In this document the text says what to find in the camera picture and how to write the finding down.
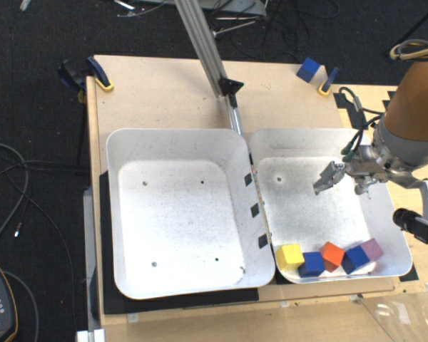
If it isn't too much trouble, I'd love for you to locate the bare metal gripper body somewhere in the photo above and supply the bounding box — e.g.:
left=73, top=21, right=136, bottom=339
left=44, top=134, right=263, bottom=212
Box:
left=343, top=144, right=428, bottom=190

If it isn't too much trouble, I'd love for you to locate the white plastic tray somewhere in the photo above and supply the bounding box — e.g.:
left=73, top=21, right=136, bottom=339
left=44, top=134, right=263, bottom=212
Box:
left=248, top=127, right=414, bottom=285
left=105, top=127, right=277, bottom=301

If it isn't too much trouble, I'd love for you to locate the purple cube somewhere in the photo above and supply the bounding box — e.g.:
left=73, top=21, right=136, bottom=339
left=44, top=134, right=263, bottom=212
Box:
left=360, top=237, right=385, bottom=264

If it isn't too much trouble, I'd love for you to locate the blue cube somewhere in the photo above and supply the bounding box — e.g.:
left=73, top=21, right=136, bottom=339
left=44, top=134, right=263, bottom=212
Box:
left=297, top=251, right=326, bottom=279
left=340, top=244, right=372, bottom=276
left=295, top=56, right=322, bottom=84

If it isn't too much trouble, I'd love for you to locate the orange cube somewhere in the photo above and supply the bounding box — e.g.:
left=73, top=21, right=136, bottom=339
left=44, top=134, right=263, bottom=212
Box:
left=319, top=241, right=346, bottom=274

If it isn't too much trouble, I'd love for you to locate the yellow cube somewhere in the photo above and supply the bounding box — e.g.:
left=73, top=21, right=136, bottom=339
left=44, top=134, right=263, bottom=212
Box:
left=274, top=242, right=306, bottom=272

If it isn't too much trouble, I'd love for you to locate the pale wood board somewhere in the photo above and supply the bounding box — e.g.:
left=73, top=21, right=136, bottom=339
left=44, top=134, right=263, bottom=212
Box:
left=92, top=54, right=396, bottom=327

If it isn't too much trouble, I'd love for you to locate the black cylinder on white bracket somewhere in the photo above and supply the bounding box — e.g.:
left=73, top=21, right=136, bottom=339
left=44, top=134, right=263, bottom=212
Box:
left=392, top=179, right=428, bottom=245

